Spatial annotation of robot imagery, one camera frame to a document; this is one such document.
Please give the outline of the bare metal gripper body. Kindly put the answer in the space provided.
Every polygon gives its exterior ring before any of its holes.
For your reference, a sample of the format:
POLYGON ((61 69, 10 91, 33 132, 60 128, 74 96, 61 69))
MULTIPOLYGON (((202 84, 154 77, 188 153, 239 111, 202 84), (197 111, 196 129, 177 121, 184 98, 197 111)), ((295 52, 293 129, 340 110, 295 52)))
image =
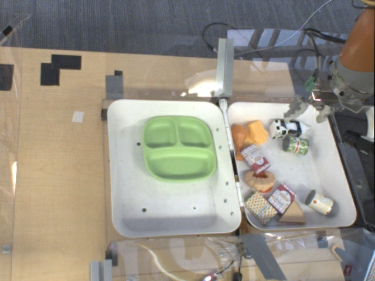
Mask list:
POLYGON ((320 113, 334 113, 342 108, 360 113, 364 110, 363 101, 368 97, 368 83, 325 81, 314 86, 310 93, 310 103, 320 113))

